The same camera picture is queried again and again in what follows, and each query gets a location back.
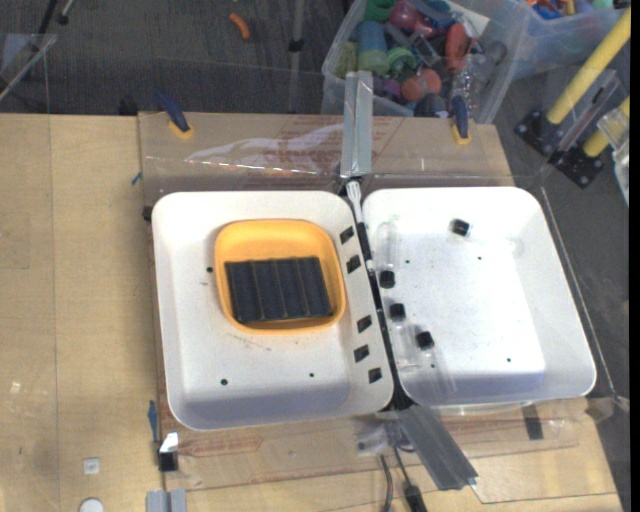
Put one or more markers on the white plastic tray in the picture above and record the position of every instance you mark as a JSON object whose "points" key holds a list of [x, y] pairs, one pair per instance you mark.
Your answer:
{"points": [[490, 320], [280, 365]]}

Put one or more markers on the clear plastic bottle black cap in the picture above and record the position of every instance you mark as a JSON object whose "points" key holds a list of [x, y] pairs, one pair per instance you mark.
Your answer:
{"points": [[397, 311], [459, 227], [386, 278], [424, 340]]}

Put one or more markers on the yellow bowl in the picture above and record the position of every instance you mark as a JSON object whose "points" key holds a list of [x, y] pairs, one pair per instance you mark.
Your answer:
{"points": [[272, 237]]}

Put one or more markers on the clear storage bin of toys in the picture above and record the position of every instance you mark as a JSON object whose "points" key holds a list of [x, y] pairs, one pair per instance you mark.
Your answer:
{"points": [[400, 55]]}

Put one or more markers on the black ribbed rectangular tray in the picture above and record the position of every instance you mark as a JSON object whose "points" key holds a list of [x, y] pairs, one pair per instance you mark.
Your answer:
{"points": [[278, 289]]}

